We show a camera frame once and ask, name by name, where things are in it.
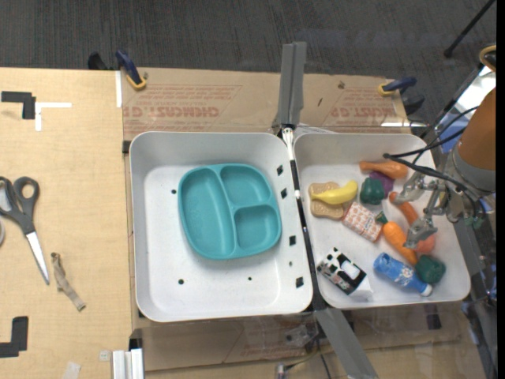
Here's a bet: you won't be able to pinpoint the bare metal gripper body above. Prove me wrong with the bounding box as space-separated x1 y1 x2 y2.
425 178 481 224

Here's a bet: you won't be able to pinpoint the orange-red sausage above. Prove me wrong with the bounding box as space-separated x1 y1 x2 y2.
388 190 436 254

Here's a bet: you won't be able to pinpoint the orange carrot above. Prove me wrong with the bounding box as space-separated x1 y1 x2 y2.
374 210 419 266

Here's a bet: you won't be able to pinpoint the purple toy eggplant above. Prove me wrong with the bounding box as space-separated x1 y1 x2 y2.
369 170 396 193

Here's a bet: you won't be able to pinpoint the orange chicken drumstick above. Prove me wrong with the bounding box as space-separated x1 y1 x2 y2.
358 159 410 181

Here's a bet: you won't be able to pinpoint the green broccoli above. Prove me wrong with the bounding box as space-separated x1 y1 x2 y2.
413 253 447 285

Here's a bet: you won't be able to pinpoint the green bell pepper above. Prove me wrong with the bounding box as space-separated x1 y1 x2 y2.
359 177 386 206

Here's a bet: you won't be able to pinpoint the blue bottle white cap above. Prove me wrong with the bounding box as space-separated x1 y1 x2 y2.
372 252 434 298

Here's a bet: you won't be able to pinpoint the orange patterned packet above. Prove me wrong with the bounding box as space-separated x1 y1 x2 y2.
341 201 384 243

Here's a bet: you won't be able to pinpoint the yellow banana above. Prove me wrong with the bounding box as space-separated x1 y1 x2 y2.
311 179 359 206

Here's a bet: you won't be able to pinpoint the white plastic tray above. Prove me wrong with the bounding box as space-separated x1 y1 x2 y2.
293 132 473 311
129 131 315 324

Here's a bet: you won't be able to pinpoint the tan bread slice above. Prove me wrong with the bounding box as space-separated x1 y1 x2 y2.
308 181 341 201
309 199 347 222

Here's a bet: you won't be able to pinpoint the cow print milk carton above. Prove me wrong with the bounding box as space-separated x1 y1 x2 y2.
316 246 374 302

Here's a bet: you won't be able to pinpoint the teal divided plate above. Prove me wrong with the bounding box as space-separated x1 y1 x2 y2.
177 163 283 261

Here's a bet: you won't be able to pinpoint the brown cardboard board red print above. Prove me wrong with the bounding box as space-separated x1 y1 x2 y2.
120 67 487 373

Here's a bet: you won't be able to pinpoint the beige cloth strip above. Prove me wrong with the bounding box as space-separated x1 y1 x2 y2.
50 251 88 313

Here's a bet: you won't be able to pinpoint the grey handled scissors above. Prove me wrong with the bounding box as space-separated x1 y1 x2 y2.
0 175 51 286

